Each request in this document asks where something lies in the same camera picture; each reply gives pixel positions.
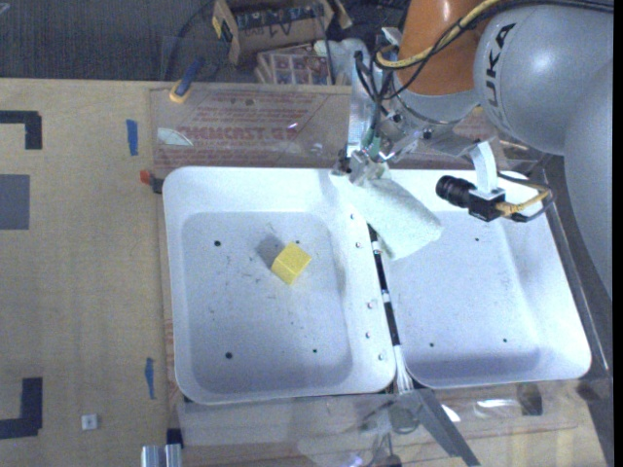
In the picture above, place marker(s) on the black cylinder on white bracket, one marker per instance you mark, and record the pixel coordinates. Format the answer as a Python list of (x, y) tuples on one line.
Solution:
[(479, 195)]

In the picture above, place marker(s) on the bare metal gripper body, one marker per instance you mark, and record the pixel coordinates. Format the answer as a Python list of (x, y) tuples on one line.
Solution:
[(382, 146)]

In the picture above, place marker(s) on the thin black and white rod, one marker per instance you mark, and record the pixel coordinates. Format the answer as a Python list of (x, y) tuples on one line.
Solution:
[(386, 295)]

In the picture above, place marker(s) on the yellow cube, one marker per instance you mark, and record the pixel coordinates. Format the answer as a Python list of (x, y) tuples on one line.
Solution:
[(291, 262)]

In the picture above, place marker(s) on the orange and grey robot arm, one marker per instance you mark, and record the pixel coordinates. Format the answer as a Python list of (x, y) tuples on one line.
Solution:
[(540, 66)]

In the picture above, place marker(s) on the white plastic tray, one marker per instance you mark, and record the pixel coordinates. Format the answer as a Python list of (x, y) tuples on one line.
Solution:
[(487, 309), (272, 338)]

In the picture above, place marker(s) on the brown cardboard board red print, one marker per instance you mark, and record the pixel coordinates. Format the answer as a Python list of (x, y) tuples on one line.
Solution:
[(253, 129)]

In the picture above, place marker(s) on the small white square block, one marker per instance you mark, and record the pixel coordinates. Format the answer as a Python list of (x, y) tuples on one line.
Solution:
[(90, 421)]

